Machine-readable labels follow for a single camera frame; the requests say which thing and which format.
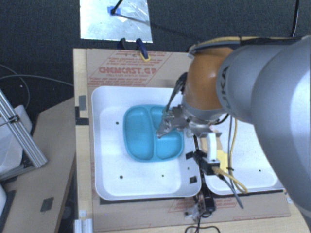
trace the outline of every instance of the black carpet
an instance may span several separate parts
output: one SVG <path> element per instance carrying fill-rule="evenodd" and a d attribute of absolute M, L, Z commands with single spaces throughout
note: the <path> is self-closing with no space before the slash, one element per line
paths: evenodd
<path fill-rule="evenodd" d="M 289 36 L 295 0 L 147 0 L 153 43 L 148 50 L 186 51 L 227 35 Z M 117 43 L 80 39 L 79 0 L 0 0 L 0 64 L 19 74 L 73 83 L 72 49 L 115 49 Z M 300 0 L 297 36 L 310 34 L 311 0 Z M 0 78 L 11 74 L 0 68 Z M 25 78 L 31 119 L 73 97 L 73 88 Z M 17 78 L 0 79 L 13 106 L 26 104 Z"/>

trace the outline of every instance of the cardboard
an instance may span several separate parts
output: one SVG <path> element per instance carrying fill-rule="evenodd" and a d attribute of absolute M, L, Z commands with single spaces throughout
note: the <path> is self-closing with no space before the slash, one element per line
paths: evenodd
<path fill-rule="evenodd" d="M 174 87 L 177 78 L 188 71 L 191 59 L 185 53 L 149 52 L 143 62 L 138 51 L 87 50 L 87 85 L 91 149 L 92 203 L 94 232 L 119 231 L 159 226 L 192 224 L 184 211 L 193 198 L 101 203 L 94 187 L 94 153 L 91 94 L 101 85 Z M 221 222 L 289 216 L 283 192 L 241 197 L 242 210 L 234 197 L 217 198 L 217 210 L 202 222 Z"/>

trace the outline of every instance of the blue divided plate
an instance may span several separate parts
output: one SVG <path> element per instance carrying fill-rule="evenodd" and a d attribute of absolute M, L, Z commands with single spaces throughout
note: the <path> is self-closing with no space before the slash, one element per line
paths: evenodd
<path fill-rule="evenodd" d="M 123 119 L 124 143 L 128 154 L 137 161 L 159 162 L 178 157 L 184 149 L 184 135 L 173 130 L 158 139 L 164 106 L 138 105 L 129 108 Z"/>

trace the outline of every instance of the metal plate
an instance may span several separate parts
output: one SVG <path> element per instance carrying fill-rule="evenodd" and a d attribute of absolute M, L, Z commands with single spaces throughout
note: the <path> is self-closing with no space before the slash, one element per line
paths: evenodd
<path fill-rule="evenodd" d="M 82 39 L 152 43 L 147 0 L 123 0 L 116 14 L 110 9 L 119 0 L 80 0 Z"/>

